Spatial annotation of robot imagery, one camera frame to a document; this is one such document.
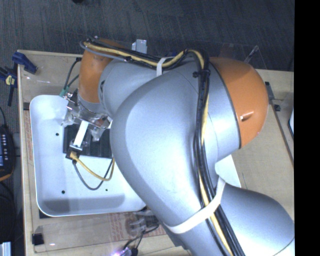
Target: white strap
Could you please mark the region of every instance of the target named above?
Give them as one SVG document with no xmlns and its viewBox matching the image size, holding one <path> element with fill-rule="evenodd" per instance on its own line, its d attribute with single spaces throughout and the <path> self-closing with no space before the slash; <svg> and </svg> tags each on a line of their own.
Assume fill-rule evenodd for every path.
<svg viewBox="0 0 320 256">
<path fill-rule="evenodd" d="M 185 220 L 179 225 L 176 226 L 168 226 L 164 224 L 171 232 L 175 234 L 182 234 L 185 233 L 191 229 L 193 229 L 195 226 L 203 222 L 204 220 L 208 219 L 218 208 L 221 202 L 222 194 L 225 188 L 226 182 L 219 177 L 218 184 L 216 188 L 216 194 L 213 200 L 204 208 L 197 211 L 194 215 L 192 215 L 190 218 Z"/>
<path fill-rule="evenodd" d="M 156 65 L 156 76 L 162 75 L 162 64 L 165 62 L 166 59 L 173 58 L 173 57 L 163 57 L 159 60 L 159 62 Z"/>
</svg>

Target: gray carpet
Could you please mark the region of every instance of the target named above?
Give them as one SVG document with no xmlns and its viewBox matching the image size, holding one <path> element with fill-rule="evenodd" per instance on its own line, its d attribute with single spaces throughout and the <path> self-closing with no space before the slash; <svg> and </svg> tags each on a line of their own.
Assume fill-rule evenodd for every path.
<svg viewBox="0 0 320 256">
<path fill-rule="evenodd" d="M 3 68 L 13 67 L 18 49 L 82 54 L 79 42 L 90 35 L 128 47 L 145 39 L 158 56 L 192 47 L 219 56 L 231 48 L 229 56 L 244 60 L 258 46 L 255 68 L 294 71 L 295 0 L 1 0 L 0 35 Z M 17 90 L 11 107 L 8 97 L 0 80 L 0 106 L 18 133 Z"/>
</svg>

